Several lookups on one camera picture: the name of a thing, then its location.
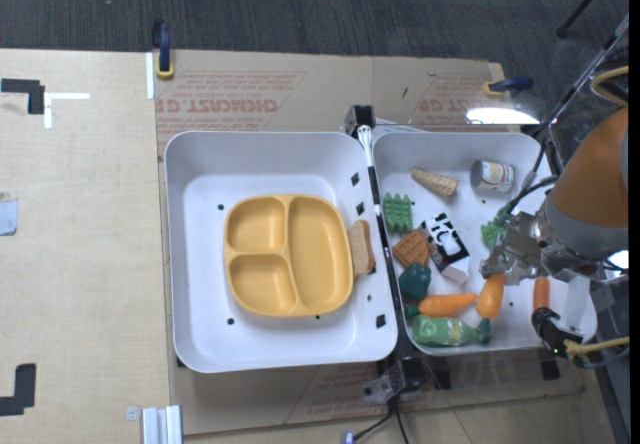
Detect green grapes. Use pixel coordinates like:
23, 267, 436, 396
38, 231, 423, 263
381, 191, 415, 235

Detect white plastic tray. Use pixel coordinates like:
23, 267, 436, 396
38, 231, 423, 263
163, 130, 400, 375
371, 130, 599, 358

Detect black cylinder on white bracket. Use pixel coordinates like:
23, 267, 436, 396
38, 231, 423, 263
530, 275, 599, 359

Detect tan ice cream cone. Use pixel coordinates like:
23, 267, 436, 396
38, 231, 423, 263
410, 167, 460, 198

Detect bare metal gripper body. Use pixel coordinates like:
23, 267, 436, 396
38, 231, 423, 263
501, 210, 567, 283

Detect green plastic bottle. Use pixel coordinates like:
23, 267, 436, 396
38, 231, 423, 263
410, 313, 493, 349

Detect brown bread slice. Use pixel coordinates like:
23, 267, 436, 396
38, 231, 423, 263
346, 219, 377, 278

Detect black and white carton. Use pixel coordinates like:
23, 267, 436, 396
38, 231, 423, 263
419, 212, 472, 287

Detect brown waffle biscuit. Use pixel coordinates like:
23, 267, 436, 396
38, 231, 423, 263
390, 228, 433, 269

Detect small white and yellow can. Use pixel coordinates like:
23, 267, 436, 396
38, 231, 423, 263
469, 159, 516, 194

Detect orange carrot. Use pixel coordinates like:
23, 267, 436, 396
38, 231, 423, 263
403, 292, 479, 320
474, 272, 507, 334

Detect black block with thin wires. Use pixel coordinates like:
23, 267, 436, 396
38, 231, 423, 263
361, 355, 434, 404
343, 104, 377, 134

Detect yellow divided plate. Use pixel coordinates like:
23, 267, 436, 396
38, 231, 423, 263
222, 193, 356, 319

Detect brown cardboard board red print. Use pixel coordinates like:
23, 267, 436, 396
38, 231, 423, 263
153, 49, 587, 436

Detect orange sausage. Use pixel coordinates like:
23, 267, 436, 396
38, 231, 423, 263
532, 275, 551, 314

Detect thin black and white rod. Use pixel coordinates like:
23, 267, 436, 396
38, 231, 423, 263
356, 125, 405, 319

